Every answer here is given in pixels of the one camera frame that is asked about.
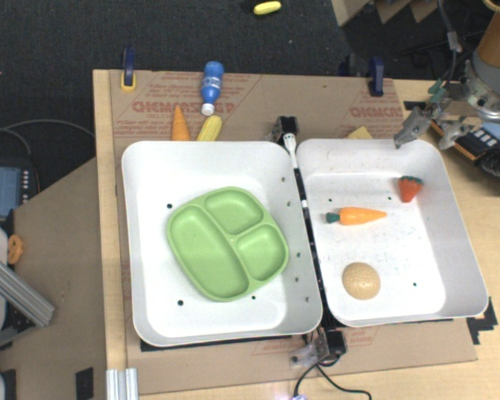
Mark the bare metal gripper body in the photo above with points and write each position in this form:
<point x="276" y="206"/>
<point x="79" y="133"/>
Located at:
<point x="485" y="104"/>

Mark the brown cardboard board red print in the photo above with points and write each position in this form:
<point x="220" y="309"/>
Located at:
<point x="316" y="98"/>

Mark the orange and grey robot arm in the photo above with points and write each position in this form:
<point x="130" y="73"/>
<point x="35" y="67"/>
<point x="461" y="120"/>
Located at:
<point x="493" y="36"/>

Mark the orange carrot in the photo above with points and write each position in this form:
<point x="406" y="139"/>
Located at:
<point x="358" y="216"/>

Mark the green divided plate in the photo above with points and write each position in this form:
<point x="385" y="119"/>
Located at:
<point x="216" y="248"/>

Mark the yellow corn cob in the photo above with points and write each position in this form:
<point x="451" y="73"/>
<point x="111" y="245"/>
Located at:
<point x="210" y="128"/>

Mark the orange cone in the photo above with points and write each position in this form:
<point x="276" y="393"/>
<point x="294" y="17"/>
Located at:
<point x="180" y="127"/>

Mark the yellow cheese wedge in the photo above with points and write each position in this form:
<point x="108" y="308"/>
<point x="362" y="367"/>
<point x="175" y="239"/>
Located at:
<point x="360" y="133"/>

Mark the thin black and white rod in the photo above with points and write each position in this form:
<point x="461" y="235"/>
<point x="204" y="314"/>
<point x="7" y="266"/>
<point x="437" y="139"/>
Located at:
<point x="304" y="200"/>

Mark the beige round bread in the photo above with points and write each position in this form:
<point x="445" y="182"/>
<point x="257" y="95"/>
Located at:
<point x="361" y="281"/>

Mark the blue bottle white cap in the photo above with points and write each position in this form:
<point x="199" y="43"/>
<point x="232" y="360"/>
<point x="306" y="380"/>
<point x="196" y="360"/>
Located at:
<point x="211" y="86"/>

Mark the yellow oval toy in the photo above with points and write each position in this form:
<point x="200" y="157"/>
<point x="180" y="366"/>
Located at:
<point x="267" y="7"/>

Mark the red strawberry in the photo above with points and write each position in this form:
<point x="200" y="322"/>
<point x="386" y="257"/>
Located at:
<point x="409" y="188"/>

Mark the white plastic tray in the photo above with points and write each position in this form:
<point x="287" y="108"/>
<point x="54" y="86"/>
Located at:
<point x="400" y="256"/>
<point x="216" y="161"/>

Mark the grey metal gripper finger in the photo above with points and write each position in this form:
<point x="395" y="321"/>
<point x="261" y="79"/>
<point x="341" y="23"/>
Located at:
<point x="453" y="131"/>
<point x="413" y="124"/>

